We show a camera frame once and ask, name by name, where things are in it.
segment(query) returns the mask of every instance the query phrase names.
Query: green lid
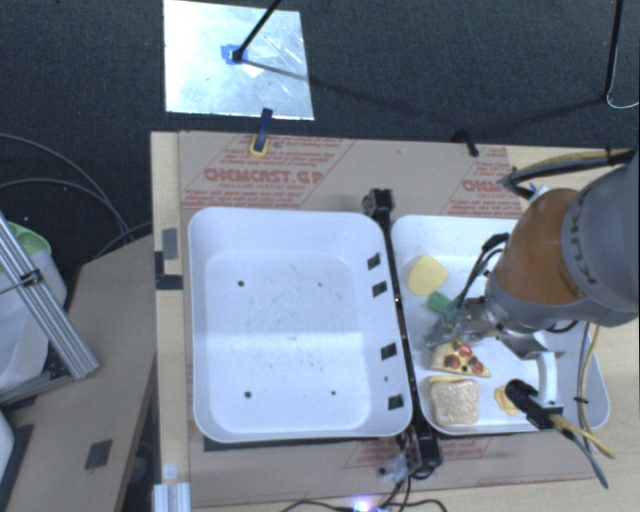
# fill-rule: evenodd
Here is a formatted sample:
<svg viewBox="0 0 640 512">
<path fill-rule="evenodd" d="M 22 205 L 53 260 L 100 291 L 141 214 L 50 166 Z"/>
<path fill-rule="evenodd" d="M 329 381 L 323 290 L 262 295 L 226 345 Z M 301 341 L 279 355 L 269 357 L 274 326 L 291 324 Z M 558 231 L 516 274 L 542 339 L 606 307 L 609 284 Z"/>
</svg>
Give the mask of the green lid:
<svg viewBox="0 0 640 512">
<path fill-rule="evenodd" d="M 23 247 L 29 256 L 33 256 L 35 253 L 40 252 L 42 249 L 46 249 L 51 254 L 51 246 L 42 236 L 38 233 L 34 233 L 30 229 L 27 229 L 19 224 L 9 222 L 9 227 L 16 235 L 18 242 Z M 2 265 L 0 265 L 0 273 L 4 272 Z"/>
<path fill-rule="evenodd" d="M 446 315 L 449 312 L 451 300 L 440 292 L 433 292 L 427 301 L 427 306 L 435 313 Z"/>
</svg>

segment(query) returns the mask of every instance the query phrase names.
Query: gray robot arm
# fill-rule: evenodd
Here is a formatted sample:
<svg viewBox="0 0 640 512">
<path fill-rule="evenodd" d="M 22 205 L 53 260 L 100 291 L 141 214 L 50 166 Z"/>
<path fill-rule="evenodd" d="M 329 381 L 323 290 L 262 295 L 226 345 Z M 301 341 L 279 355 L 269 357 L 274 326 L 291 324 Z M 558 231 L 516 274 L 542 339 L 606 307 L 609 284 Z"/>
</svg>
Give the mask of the gray robot arm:
<svg viewBox="0 0 640 512">
<path fill-rule="evenodd" d="M 553 202 L 553 197 L 549 197 L 549 201 Z M 525 221 L 523 216 L 516 226 L 514 236 L 487 283 L 486 308 L 494 323 L 516 330 L 518 326 L 546 329 L 561 320 L 587 320 L 615 326 L 638 316 L 637 152 L 628 165 L 592 182 L 568 203 L 561 225 L 558 225 L 559 240 L 549 240 L 549 237 L 553 238 L 549 233 L 538 236 L 532 229 L 527 231 L 528 239 L 523 240 L 521 236 L 518 240 L 516 231 L 523 222 L 539 225 L 553 221 L 548 215 L 537 215 L 533 208 L 529 218 Z M 561 257 L 554 265 L 562 267 L 559 277 L 554 276 L 556 285 L 552 283 L 546 288 L 532 290 L 544 276 L 526 283 L 526 277 L 535 273 L 537 268 L 534 267 L 540 264 L 535 260 L 529 262 L 527 258 L 540 248 L 538 244 L 554 243 L 559 244 L 557 251 Z M 519 261 L 510 263 L 510 258 L 519 258 Z M 554 300 L 551 297 L 558 288 L 573 289 L 575 296 L 571 300 Z"/>
</svg>

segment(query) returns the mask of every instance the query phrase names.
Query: aluminum foil sheet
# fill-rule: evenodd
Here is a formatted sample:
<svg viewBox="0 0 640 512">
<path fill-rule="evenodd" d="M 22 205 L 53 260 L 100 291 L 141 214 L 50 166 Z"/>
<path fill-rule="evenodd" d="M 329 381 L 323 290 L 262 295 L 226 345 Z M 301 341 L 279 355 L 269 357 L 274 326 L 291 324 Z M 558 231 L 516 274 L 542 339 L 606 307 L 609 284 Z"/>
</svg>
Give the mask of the aluminum foil sheet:
<svg viewBox="0 0 640 512">
<path fill-rule="evenodd" d="M 234 63 L 265 9 L 164 2 L 168 112 L 313 120 L 300 14 L 275 11 Z"/>
</svg>

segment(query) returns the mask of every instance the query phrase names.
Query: black clip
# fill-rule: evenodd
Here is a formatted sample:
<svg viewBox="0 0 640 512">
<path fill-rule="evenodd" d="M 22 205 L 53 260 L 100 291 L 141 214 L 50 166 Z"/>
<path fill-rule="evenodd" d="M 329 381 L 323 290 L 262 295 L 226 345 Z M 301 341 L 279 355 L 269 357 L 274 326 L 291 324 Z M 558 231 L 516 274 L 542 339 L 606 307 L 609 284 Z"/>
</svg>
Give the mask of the black clip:
<svg viewBox="0 0 640 512">
<path fill-rule="evenodd" d="M 480 154 L 480 151 L 478 151 L 478 148 L 471 139 L 471 135 L 469 135 L 469 132 L 464 128 L 460 128 L 453 134 L 451 142 L 464 142 L 467 145 L 467 148 L 469 148 L 469 154 L 474 158 Z"/>
<path fill-rule="evenodd" d="M 513 402 L 518 409 L 527 415 L 527 420 L 538 430 L 551 430 L 555 428 L 551 420 L 552 414 L 562 414 L 562 406 L 553 402 L 548 404 L 539 403 L 534 400 L 538 396 L 538 390 L 526 382 L 518 379 L 511 380 L 505 387 L 507 398 Z"/>
<path fill-rule="evenodd" d="M 37 268 L 23 276 L 20 276 L 20 281 L 23 286 L 38 284 L 40 281 L 42 281 L 42 274 L 40 273 L 40 269 Z"/>
<path fill-rule="evenodd" d="M 256 158 L 264 158 L 269 148 L 269 139 L 267 139 L 267 132 L 271 125 L 271 118 L 273 116 L 273 110 L 270 108 L 263 108 L 262 115 L 260 116 L 260 128 L 258 129 L 258 135 L 255 135 L 251 140 L 251 149 L 249 153 Z"/>
<path fill-rule="evenodd" d="M 361 210 L 367 217 L 373 217 L 375 220 L 378 213 L 391 213 L 394 207 L 393 192 L 390 189 L 372 188 L 362 199 Z"/>
</svg>

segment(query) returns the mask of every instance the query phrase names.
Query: aluminum rail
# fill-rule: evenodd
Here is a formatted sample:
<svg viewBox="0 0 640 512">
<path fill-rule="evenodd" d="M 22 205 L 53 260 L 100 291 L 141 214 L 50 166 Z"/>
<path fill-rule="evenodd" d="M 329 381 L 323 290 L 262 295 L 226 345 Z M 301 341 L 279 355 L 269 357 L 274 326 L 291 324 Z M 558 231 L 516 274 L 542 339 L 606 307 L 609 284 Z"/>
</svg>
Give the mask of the aluminum rail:
<svg viewBox="0 0 640 512">
<path fill-rule="evenodd" d="M 49 338 L 74 379 L 98 367 L 98 361 L 69 322 L 66 313 L 42 280 L 40 271 L 20 245 L 0 212 L 0 266 L 17 288 L 31 314 Z"/>
</svg>

